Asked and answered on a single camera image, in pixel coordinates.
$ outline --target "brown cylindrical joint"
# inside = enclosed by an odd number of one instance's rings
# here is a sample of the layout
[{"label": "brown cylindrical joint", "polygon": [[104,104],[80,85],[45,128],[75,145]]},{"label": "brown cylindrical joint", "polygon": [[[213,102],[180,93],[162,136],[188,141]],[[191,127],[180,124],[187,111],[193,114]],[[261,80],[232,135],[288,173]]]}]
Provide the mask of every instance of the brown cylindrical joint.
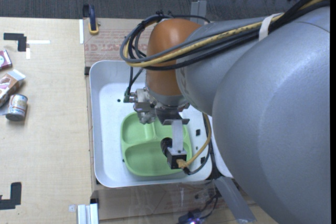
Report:
[{"label": "brown cylindrical joint", "polygon": [[[201,25],[185,19],[168,19],[157,24],[149,38],[147,56],[151,56],[176,46]],[[159,63],[154,66],[170,66],[176,60]],[[147,70],[147,86],[155,93],[161,95],[181,95],[177,85],[175,70],[153,71]]]}]

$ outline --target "food can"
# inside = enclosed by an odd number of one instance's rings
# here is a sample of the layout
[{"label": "food can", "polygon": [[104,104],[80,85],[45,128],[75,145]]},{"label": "food can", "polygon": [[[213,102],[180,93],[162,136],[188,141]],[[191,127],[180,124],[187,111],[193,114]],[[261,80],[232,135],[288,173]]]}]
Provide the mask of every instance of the food can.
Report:
[{"label": "food can", "polygon": [[22,94],[13,94],[9,98],[6,118],[11,121],[22,121],[26,117],[28,98]]}]

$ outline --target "green plate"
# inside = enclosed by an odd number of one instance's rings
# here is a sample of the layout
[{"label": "green plate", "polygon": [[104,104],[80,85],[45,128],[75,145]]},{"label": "green plate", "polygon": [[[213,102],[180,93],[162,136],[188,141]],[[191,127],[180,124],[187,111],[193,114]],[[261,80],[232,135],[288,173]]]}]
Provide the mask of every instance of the green plate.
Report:
[{"label": "green plate", "polygon": [[[171,125],[163,126],[158,119],[151,124],[139,122],[137,114],[129,114],[121,124],[121,150],[126,167],[138,176],[163,176],[178,173],[170,169],[160,142],[172,137]],[[191,143],[186,126],[183,126],[183,148],[191,158]]]}]

